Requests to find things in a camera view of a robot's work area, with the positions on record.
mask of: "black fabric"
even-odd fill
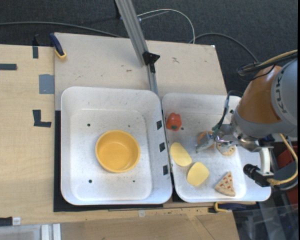
[[[55,111],[55,135],[54,135],[54,212],[82,212],[108,209],[145,209],[162,208],[162,204],[125,204],[125,205],[73,205],[67,202],[61,193],[61,112]]]
[[[298,0],[132,2],[137,14],[167,8],[178,10],[192,21],[196,36],[211,32],[230,36],[245,45],[261,62],[298,48]],[[0,23],[61,22],[127,37],[122,20],[116,16],[114,0],[0,0]],[[189,22],[176,12],[144,19],[141,27],[148,40],[187,43],[193,38]],[[98,35],[66,26],[10,25],[0,26],[0,44],[31,46],[37,35],[42,45],[49,46],[49,34],[53,32]],[[254,61],[247,51],[221,36],[206,36],[196,43],[215,46],[227,90],[243,92],[248,83],[238,77],[236,69]]]

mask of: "white cable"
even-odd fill
[[[191,20],[184,13],[182,13],[181,11],[174,10],[174,9],[158,9],[158,10],[152,10],[152,11],[147,11],[147,12],[141,13],[141,14],[137,15],[137,17],[147,15],[147,14],[156,13],[156,12],[162,12],[162,11],[170,11],[170,12],[175,12],[175,13],[181,14],[182,16],[184,16],[188,20],[188,22],[190,23],[191,28],[192,28],[193,44],[194,44],[195,41],[196,41],[194,25],[192,24]]]

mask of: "yellow cable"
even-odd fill
[[[294,151],[294,149],[289,145],[289,143],[287,142],[284,135],[282,133],[279,133],[279,135],[280,135],[281,139],[283,140],[284,144],[286,145],[286,147],[288,148],[288,150],[291,152],[291,154],[295,160],[296,169],[295,169],[295,173],[287,179],[284,179],[284,180],[276,180],[273,178],[267,179],[267,181],[270,183],[271,186],[277,186],[277,185],[281,185],[284,183],[288,183],[288,182],[294,180],[298,176],[298,156],[297,156],[296,152]]]
[[[275,56],[275,57],[273,57],[273,58],[270,58],[270,59],[266,60],[265,62],[262,62],[260,65],[267,64],[267,63],[271,63],[271,62],[273,62],[273,61],[275,61],[275,60],[281,59],[281,58],[286,57],[286,56],[289,56],[289,55],[291,55],[291,54],[295,54],[296,52],[298,52],[298,50],[291,50],[291,51],[282,53],[282,54],[280,54],[280,55],[278,55],[278,56]]]

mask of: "toy pizza slice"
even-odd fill
[[[231,171],[226,173],[226,175],[214,186],[214,189],[226,196],[234,197],[236,195]]]

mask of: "gray tape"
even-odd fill
[[[51,74],[39,75],[39,93],[54,94],[55,93],[55,76]]]

